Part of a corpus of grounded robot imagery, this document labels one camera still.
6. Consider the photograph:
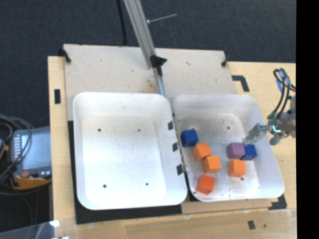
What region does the white plastic tray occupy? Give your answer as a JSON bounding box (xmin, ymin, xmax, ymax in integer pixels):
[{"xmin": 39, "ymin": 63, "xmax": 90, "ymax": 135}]
[
  {"xmin": 170, "ymin": 93, "xmax": 286, "ymax": 203},
  {"xmin": 72, "ymin": 91, "xmax": 188, "ymax": 211}
]

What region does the pale wooden board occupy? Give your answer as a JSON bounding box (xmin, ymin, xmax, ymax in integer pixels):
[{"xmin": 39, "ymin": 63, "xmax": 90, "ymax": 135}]
[{"xmin": 62, "ymin": 43, "xmax": 273, "ymax": 215}]

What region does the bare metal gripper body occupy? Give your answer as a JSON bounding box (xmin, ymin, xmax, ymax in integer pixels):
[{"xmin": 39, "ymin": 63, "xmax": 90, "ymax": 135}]
[{"xmin": 268, "ymin": 109, "xmax": 297, "ymax": 146}]

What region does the orange cube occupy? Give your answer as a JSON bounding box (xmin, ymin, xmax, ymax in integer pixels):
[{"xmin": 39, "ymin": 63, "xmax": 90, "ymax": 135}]
[
  {"xmin": 192, "ymin": 142, "xmax": 213, "ymax": 162},
  {"xmin": 202, "ymin": 155, "xmax": 223, "ymax": 174},
  {"xmin": 227, "ymin": 159, "xmax": 247, "ymax": 178}
]

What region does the thin black and white rod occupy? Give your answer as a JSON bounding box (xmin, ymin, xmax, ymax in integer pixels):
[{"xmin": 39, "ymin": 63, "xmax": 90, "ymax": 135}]
[{"xmin": 172, "ymin": 112, "xmax": 188, "ymax": 178}]

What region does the purple cube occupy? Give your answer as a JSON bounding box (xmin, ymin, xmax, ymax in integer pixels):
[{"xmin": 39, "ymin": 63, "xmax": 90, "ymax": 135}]
[{"xmin": 226, "ymin": 142, "xmax": 246, "ymax": 160}]

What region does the red-orange cube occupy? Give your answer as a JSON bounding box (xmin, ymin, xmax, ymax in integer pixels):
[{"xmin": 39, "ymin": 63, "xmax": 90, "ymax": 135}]
[{"xmin": 195, "ymin": 174, "xmax": 216, "ymax": 195}]

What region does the blue cube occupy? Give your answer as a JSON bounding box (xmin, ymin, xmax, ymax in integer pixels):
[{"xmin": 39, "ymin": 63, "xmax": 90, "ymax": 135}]
[
  {"xmin": 180, "ymin": 128, "xmax": 199, "ymax": 148},
  {"xmin": 240, "ymin": 143, "xmax": 258, "ymax": 161}
]

